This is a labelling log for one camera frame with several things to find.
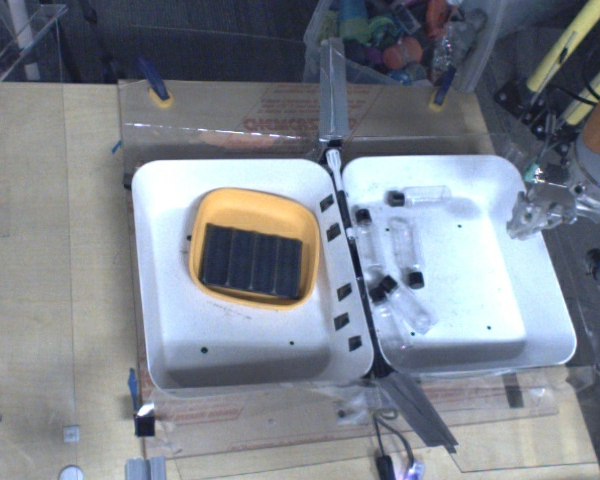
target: yellow pole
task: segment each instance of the yellow pole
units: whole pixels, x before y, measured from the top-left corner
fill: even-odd
[[[593,90],[600,94],[600,73],[598,73],[590,83]],[[589,89],[582,89],[580,91],[580,97],[591,100],[591,93]],[[558,119],[557,127],[559,128],[564,123],[570,126],[578,125],[586,116],[593,110],[591,105],[587,105],[586,103],[582,103],[578,100],[573,100],[573,102],[562,112],[562,115]]]
[[[527,79],[531,93],[539,93],[545,88],[599,19],[600,0],[589,0]]]

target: black cap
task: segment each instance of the black cap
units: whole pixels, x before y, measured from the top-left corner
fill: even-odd
[[[409,272],[407,284],[409,285],[409,288],[413,288],[414,290],[424,288],[424,276],[422,275],[422,272]]]
[[[389,206],[404,206],[404,194],[399,190],[392,190],[387,193],[387,204]]]
[[[380,286],[386,293],[391,294],[398,288],[398,282],[391,276],[385,276],[380,281]]]
[[[384,293],[382,286],[376,286],[369,290],[369,297],[374,304],[387,300],[387,295]]]
[[[359,224],[371,222],[371,214],[366,208],[362,208],[356,212],[356,220]]]

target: wooden surface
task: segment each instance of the wooden surface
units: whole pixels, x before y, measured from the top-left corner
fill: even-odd
[[[486,130],[475,97],[457,97],[467,128]],[[137,335],[119,140],[116,87],[0,88],[0,480],[57,478],[67,464],[123,479],[143,453],[127,388]],[[426,478],[600,478],[564,369],[550,376],[555,411],[454,426],[456,457],[410,433]],[[63,442],[68,425],[77,443]],[[167,478],[372,479],[376,447],[360,437],[191,457],[168,461]]]

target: plastic bin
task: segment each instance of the plastic bin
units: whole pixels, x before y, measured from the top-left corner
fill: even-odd
[[[480,8],[489,17],[485,29],[478,37],[475,50],[469,55],[454,81],[454,87],[462,92],[473,92],[496,40],[516,30],[549,19],[569,8],[579,0],[463,0],[464,10]],[[319,80],[319,40],[322,21],[333,0],[319,0],[304,35],[306,45],[305,82]],[[371,68],[347,61],[349,83],[396,85],[398,82]]]

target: dark floor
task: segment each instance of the dark floor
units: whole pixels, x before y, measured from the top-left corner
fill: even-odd
[[[31,6],[37,0],[29,0]],[[83,82],[101,83],[107,76],[92,28],[78,0],[53,0],[69,7],[61,20],[65,48],[75,57]],[[166,79],[300,82],[304,69],[303,34],[318,0],[90,0],[99,17],[101,39],[122,78],[137,78],[142,55]],[[523,151],[538,147],[536,139],[493,102],[511,78],[524,78],[580,8],[549,22],[502,38],[476,88],[498,152],[511,143]],[[0,25],[0,47],[5,42]],[[578,54],[556,77],[571,90],[582,88],[582,75],[600,69],[600,23]],[[51,78],[58,73],[50,68]],[[547,232],[567,303],[578,329],[579,348],[571,365],[573,384],[600,460],[600,286],[587,275],[586,252],[600,248],[600,224],[580,220]]]

